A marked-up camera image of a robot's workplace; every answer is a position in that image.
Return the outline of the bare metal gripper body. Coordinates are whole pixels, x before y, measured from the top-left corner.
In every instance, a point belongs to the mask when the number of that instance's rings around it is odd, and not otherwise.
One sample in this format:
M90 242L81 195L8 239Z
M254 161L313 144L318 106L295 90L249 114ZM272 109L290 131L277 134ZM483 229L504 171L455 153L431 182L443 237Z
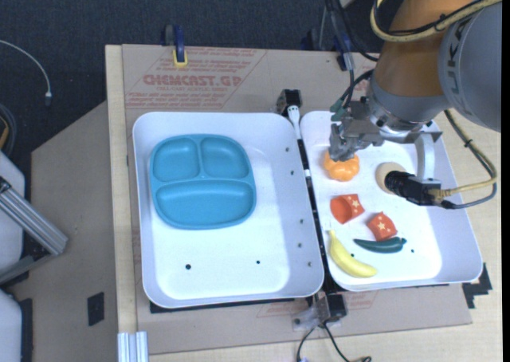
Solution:
M359 149L384 142L411 144L424 124L422 97L339 98L331 107L331 134L356 142Z

